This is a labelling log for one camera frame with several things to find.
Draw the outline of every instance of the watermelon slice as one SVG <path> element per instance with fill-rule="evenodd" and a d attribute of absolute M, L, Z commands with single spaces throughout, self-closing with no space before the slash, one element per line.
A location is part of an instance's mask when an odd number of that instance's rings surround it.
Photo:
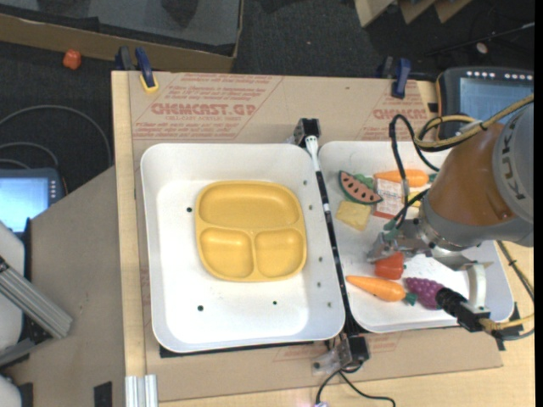
<path fill-rule="evenodd" d="M 356 176 L 341 170 L 339 172 L 339 186 L 352 202 L 364 205 L 374 205 L 383 200 L 367 184 L 358 180 Z"/>

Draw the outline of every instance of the yellow sponge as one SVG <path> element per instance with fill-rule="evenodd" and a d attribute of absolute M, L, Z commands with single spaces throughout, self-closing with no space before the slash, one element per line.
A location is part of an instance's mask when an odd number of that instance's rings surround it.
<path fill-rule="evenodd" d="M 358 231 L 364 231 L 372 213 L 371 205 L 341 201 L 336 212 L 336 219 L 354 227 Z"/>

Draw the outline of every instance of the orange carrot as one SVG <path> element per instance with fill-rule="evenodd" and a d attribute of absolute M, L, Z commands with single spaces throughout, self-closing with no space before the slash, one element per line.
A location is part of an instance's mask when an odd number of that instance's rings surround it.
<path fill-rule="evenodd" d="M 401 182 L 401 176 L 399 170 L 389 170 L 386 172 L 378 172 L 373 177 L 381 180 Z M 409 187 L 422 187 L 428 184 L 430 177 L 426 172 L 419 169 L 406 169 L 406 178 L 409 182 Z"/>
<path fill-rule="evenodd" d="M 406 290 L 399 283 L 388 279 L 367 276 L 347 276 L 345 279 L 348 283 L 388 302 L 399 302 L 406 297 Z"/>

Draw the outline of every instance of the white tray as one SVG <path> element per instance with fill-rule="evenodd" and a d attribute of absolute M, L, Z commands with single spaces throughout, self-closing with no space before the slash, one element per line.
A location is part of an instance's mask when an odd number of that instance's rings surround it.
<path fill-rule="evenodd" d="M 432 173 L 418 157 L 411 142 L 399 142 L 400 156 L 406 169 L 416 168 Z M 447 152 L 429 153 L 428 160 L 440 167 Z M 366 261 L 366 254 L 380 231 L 385 219 L 372 215 L 365 231 L 357 231 L 335 219 L 339 203 L 344 194 L 339 188 L 338 174 L 345 170 L 352 174 L 374 173 L 397 169 L 390 142 L 330 142 L 319 152 L 324 181 L 332 211 L 333 227 L 338 241 L 339 257 L 344 276 L 374 276 L 373 266 Z M 486 305 L 495 321 L 509 318 L 514 302 L 506 274 L 493 242 L 483 243 L 480 248 L 470 248 L 465 256 L 480 262 L 492 261 L 486 270 Z M 403 277 L 427 277 L 468 296 L 468 281 L 464 271 L 453 271 L 435 259 L 419 255 L 407 263 Z M 370 332 L 397 332 L 409 329 L 454 326 L 456 320 L 443 310 L 427 310 L 419 303 L 410 306 L 389 303 L 373 297 L 361 289 L 346 284 L 349 302 L 356 322 Z"/>
<path fill-rule="evenodd" d="M 311 158 L 288 144 L 164 143 L 141 160 L 151 310 L 160 344 L 177 353 L 331 339 L 345 313 Z M 193 209 L 212 182 L 270 181 L 297 196 L 307 261 L 277 282 L 228 282 L 201 264 Z"/>

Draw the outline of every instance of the toy carrot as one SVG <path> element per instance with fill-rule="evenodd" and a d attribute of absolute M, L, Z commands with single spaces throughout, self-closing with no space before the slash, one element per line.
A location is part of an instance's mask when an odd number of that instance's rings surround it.
<path fill-rule="evenodd" d="M 386 180 L 392 182 L 401 182 L 399 170 L 388 170 L 386 172 L 378 172 L 373 177 L 377 180 Z M 406 179 L 409 187 L 422 187 L 428 184 L 430 177 L 426 172 L 419 169 L 406 169 Z"/>
<path fill-rule="evenodd" d="M 412 296 L 407 297 L 406 290 L 399 283 L 388 279 L 368 276 L 347 276 L 345 279 L 348 283 L 387 302 L 399 302 L 405 299 L 408 303 L 411 303 L 413 299 Z"/>
<path fill-rule="evenodd" d="M 384 277 L 392 281 L 401 279 L 404 272 L 404 254 L 396 252 L 387 258 L 375 262 L 375 276 Z"/>

